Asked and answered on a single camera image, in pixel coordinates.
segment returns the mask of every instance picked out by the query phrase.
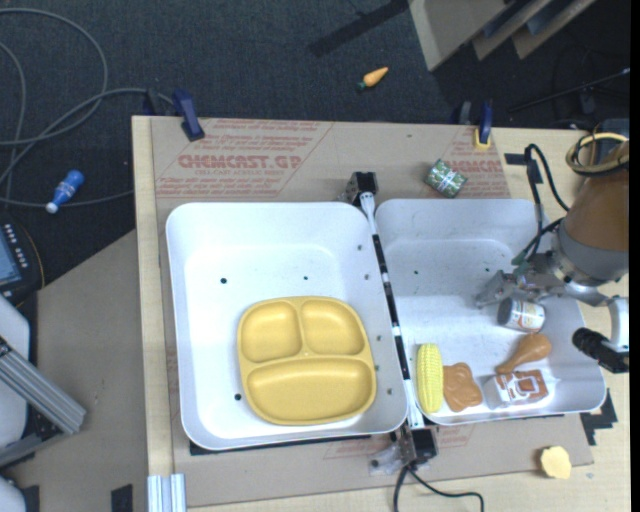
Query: toy chicken leg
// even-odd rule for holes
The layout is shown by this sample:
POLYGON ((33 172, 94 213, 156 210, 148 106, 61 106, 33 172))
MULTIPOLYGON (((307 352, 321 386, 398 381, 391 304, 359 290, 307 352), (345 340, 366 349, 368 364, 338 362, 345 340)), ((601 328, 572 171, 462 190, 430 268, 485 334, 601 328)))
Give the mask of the toy chicken leg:
POLYGON ((526 334, 518 343, 515 354, 508 361, 498 366, 496 372, 499 374, 511 373, 516 366, 544 359, 550 352, 551 342, 544 334, 526 334))

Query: yellow plate compartment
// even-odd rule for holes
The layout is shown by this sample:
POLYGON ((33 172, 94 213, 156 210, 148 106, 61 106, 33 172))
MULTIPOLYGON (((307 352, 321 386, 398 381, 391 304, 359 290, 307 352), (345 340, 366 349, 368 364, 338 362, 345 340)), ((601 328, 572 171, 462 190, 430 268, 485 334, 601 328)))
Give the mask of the yellow plate compartment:
POLYGON ((330 297, 254 304, 238 325, 238 358, 249 405, 271 423, 343 420, 364 412, 376 395, 362 321, 330 297))

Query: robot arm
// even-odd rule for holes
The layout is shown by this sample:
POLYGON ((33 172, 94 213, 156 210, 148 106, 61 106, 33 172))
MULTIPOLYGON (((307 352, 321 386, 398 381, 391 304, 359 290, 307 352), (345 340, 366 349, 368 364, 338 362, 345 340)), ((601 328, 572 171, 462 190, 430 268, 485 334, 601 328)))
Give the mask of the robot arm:
POLYGON ((607 297, 598 290, 629 271, 629 141, 618 134, 589 135, 569 150, 566 161, 587 179, 566 217, 539 230, 523 252, 537 247, 546 233, 553 236, 551 250, 526 260, 516 258, 512 273, 498 271, 476 296, 476 305, 494 304, 515 294, 531 302, 567 295, 593 307, 606 306, 611 337, 582 328, 574 333, 573 343, 608 370, 629 371, 629 299, 607 297), (583 165, 581 149, 601 140, 616 145, 600 163, 583 165))

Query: gray cable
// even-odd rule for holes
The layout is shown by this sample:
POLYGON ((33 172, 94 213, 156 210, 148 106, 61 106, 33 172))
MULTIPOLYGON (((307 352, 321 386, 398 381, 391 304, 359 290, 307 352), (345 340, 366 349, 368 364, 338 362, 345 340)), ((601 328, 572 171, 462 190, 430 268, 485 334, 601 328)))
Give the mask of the gray cable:
MULTIPOLYGON (((22 132, 22 125, 24 123, 25 112, 27 109, 27 81, 25 80, 25 77, 24 77, 24 70, 22 69, 22 66, 20 65, 20 61, 15 56, 15 54, 2 42, 0 42, 0 50, 6 53, 9 56, 9 58, 13 61, 16 69, 18 70, 18 76, 20 77, 20 113, 18 115, 18 126, 16 127, 16 134, 14 138, 14 140, 19 140, 20 133, 22 132)), ((9 159, 10 163, 12 163, 15 160, 17 150, 18 150, 17 147, 14 147, 11 150, 11 156, 9 159)), ((7 188, 5 190, 5 197, 9 199, 10 195, 11 195, 11 174, 8 175, 7 188)))
MULTIPOLYGON (((89 34, 89 32, 87 32, 85 29, 83 29, 80 25, 78 25, 77 23, 64 18, 63 16, 59 16, 57 14, 53 14, 47 11, 41 11, 39 9, 22 9, 22 8, 16 8, 16 9, 0 9, 0 16, 3 14, 36 14, 36 15, 40 15, 40 16, 45 16, 48 18, 52 18, 58 21, 61 21, 62 23, 65 23, 67 25, 69 25, 70 27, 73 27, 74 29, 76 29, 78 32, 80 32, 84 37, 86 37, 89 42, 93 45, 93 47, 96 49, 96 52, 98 52, 98 55, 100 57, 100 61, 102 63, 102 89, 101 92, 105 92, 107 90, 107 83, 109 81, 109 67, 107 65, 107 59, 104 55, 104 52, 102 51, 102 48, 100 47, 100 45, 98 44, 98 42, 93 38, 93 36, 91 34, 89 34)), ((51 139, 53 137, 56 137, 58 135, 62 135, 63 133, 66 133, 70 130, 73 130, 75 127, 80 126, 82 123, 84 123, 87 119, 89 119, 89 117, 91 117, 91 115, 93 115, 93 113, 98 109, 98 107, 100 106, 100 101, 97 101, 96 104, 89 110, 89 112, 87 112, 83 117, 81 117, 80 119, 78 119, 76 122, 71 123, 68 126, 65 126, 64 128, 61 128, 60 130, 57 130, 55 132, 52 132, 51 130, 53 130, 54 128, 56 128, 60 123, 63 122, 63 120, 66 120, 68 118, 68 116, 63 116, 63 118, 58 119, 57 121, 55 121, 54 123, 52 123, 51 125, 49 125, 49 127, 47 127, 40 135, 38 135, 37 137, 31 137, 28 139, 19 139, 19 140, 12 140, 12 141, 0 141, 0 146, 20 146, 20 145, 24 145, 24 144, 31 144, 31 143, 36 143, 36 142, 41 142, 43 140, 47 140, 47 139, 51 139)))
MULTIPOLYGON (((111 91, 108 91, 107 90, 107 83, 108 83, 108 77, 109 77, 109 69, 108 69, 107 60, 106 60, 106 57, 104 55, 104 52, 102 51, 102 48, 100 47, 98 42, 91 36, 91 34, 89 34, 85 29, 83 29, 80 25, 74 23, 73 21, 71 21, 71 20, 69 20, 67 18, 64 18, 62 16, 59 16, 57 14, 53 14, 53 13, 50 13, 50 12, 47 12, 47 11, 42 11, 42 10, 39 10, 39 9, 23 9, 23 8, 0 9, 0 15, 2 15, 2 14, 36 14, 36 15, 41 15, 41 16, 45 16, 45 17, 49 17, 49 18, 61 21, 61 22, 65 23, 65 24, 69 25, 72 28, 74 28, 77 31, 79 31, 84 37, 86 37, 89 40, 89 42, 93 45, 93 47, 95 48, 96 52, 98 53, 98 55, 100 57, 101 64, 102 64, 103 80, 102 80, 102 89, 101 89, 99 94, 89 98, 86 101, 83 101, 82 103, 80 103, 76 107, 74 107, 71 110, 67 111, 65 114, 63 114, 61 117, 59 117, 56 121, 51 123, 37 137, 31 137, 31 138, 27 138, 27 139, 20 139, 20 133, 22 131, 22 124, 23 124, 23 121, 24 121, 24 114, 25 114, 25 110, 26 110, 26 80, 24 79, 24 73, 23 73, 23 70, 22 70, 22 66, 20 65, 20 62, 18 61, 18 59, 15 57, 13 52, 11 52, 11 50, 9 50, 9 48, 7 48, 5 45, 0 43, 0 45, 1 45, 0 49, 2 49, 7 55, 9 55, 9 57, 13 60, 14 64, 16 65, 16 67, 18 69, 18 73, 20 75, 21 93, 22 93, 21 110, 20 110, 20 117, 19 117, 19 121, 18 121, 18 127, 17 127, 17 130, 16 130, 16 136, 15 136, 13 141, 0 141, 0 147, 2 147, 2 146, 12 146, 11 159, 10 159, 9 166, 5 169, 5 171, 2 173, 2 175, 0 175, 0 184, 2 184, 5 180, 8 180, 6 197, 5 197, 5 199, 0 198, 0 202, 4 203, 5 205, 15 205, 15 206, 23 206, 23 207, 41 208, 41 207, 43 207, 44 204, 31 203, 31 202, 26 202, 26 201, 15 201, 15 200, 10 200, 9 199, 12 171, 16 167, 16 165, 29 153, 29 151, 38 142, 42 142, 42 141, 51 139, 53 137, 56 137, 58 135, 61 135, 63 133, 69 132, 69 131, 73 130, 74 128, 80 126, 85 121, 87 121, 95 113, 95 111, 98 109, 98 107, 100 106, 100 104, 102 103, 102 100, 104 98, 115 96, 115 95, 120 95, 120 94, 146 94, 147 90, 146 89, 142 89, 142 88, 127 87, 127 88, 113 89, 111 91), (81 112, 83 109, 88 108, 88 107, 91 107, 89 109, 89 111, 86 114, 84 114, 82 117, 80 117, 77 121, 65 126, 64 128, 59 129, 59 130, 52 131, 56 127, 58 127, 60 124, 62 124, 65 121, 69 120, 70 118, 72 118, 75 114, 81 112), (26 144, 26 147, 19 154, 16 154, 18 146, 25 145, 25 144, 26 144)), ((167 97, 165 95, 162 95, 162 94, 159 94, 158 96, 159 96, 160 99, 162 99, 163 101, 167 102, 169 105, 173 105, 173 101, 171 100, 171 98, 169 98, 169 97, 167 97)), ((83 202, 75 202, 72 205, 63 205, 63 206, 87 206, 87 205, 93 205, 93 204, 103 203, 103 202, 106 202, 106 201, 111 201, 113 199, 119 199, 121 197, 125 197, 125 196, 128 196, 128 195, 131 195, 132 193, 133 193, 133 191, 129 190, 129 191, 126 191, 126 192, 123 192, 123 193, 120 193, 120 194, 114 194, 112 196, 107 196, 107 197, 100 198, 100 199, 88 200, 88 201, 83 201, 83 202)))

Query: electronic device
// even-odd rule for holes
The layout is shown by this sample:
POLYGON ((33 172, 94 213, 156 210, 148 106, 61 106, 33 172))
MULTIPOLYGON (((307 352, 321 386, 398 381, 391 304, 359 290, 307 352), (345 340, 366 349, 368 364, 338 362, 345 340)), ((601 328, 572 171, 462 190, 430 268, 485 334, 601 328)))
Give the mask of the electronic device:
POLYGON ((0 213, 0 293, 19 304, 42 285, 40 259, 25 229, 0 213))

